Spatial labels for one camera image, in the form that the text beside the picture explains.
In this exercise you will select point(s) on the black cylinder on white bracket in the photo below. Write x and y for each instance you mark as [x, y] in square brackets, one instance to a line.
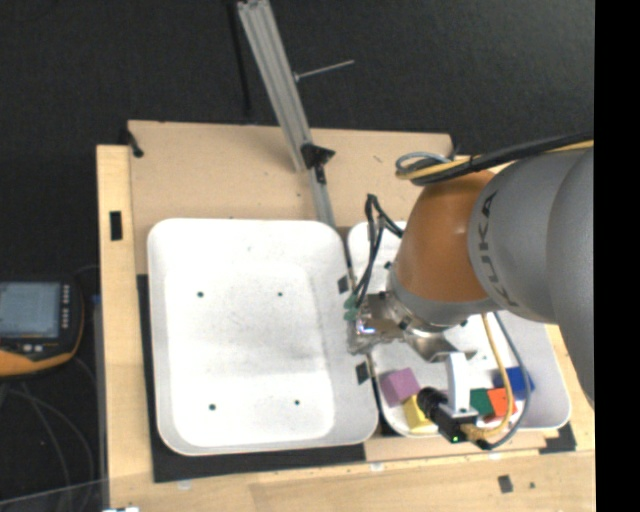
[457, 380]

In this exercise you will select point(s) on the orange cube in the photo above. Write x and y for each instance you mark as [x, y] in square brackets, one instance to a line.
[500, 402]

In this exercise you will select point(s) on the blue cube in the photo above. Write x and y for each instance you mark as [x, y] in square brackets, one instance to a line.
[520, 381]

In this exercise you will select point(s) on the purple cube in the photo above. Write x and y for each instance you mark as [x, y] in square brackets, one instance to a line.
[399, 385]

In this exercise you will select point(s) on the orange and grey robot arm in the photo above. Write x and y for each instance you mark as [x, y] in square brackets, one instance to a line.
[520, 235]

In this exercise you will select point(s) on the yellow cube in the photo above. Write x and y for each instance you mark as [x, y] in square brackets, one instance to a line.
[415, 417]

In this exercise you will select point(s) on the green cube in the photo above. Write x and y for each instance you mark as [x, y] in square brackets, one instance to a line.
[480, 401]

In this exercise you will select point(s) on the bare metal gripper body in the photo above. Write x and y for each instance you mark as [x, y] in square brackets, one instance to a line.
[377, 325]

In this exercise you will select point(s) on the pale wood board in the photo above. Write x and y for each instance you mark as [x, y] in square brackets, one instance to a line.
[220, 170]

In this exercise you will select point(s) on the white plastic tray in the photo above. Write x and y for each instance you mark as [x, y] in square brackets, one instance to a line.
[542, 380]
[250, 340]

